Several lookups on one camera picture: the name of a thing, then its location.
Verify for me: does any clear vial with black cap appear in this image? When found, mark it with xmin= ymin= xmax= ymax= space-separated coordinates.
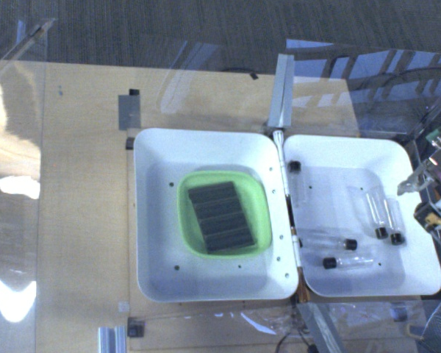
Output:
xmin=321 ymin=254 xmax=377 ymax=271
xmin=287 ymin=160 xmax=312 ymax=210
xmin=300 ymin=229 xmax=359 ymax=252
xmin=363 ymin=190 xmax=390 ymax=240
xmin=383 ymin=196 xmax=406 ymax=246

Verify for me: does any white plastic tray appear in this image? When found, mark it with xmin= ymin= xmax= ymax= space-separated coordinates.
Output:
xmin=132 ymin=127 xmax=300 ymax=304
xmin=282 ymin=134 xmax=441 ymax=299

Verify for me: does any thin black and white rod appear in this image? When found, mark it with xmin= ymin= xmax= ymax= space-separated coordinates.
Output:
xmin=273 ymin=129 xmax=305 ymax=303

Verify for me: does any green square bowl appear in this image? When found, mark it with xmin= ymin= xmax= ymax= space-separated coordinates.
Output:
xmin=176 ymin=169 xmax=273 ymax=260

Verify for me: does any black ribbed block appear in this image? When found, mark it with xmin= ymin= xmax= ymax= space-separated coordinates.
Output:
xmin=187 ymin=180 xmax=258 ymax=255

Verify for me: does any black cylinder on white bracket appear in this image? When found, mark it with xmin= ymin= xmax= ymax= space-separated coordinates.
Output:
xmin=413 ymin=191 xmax=441 ymax=235

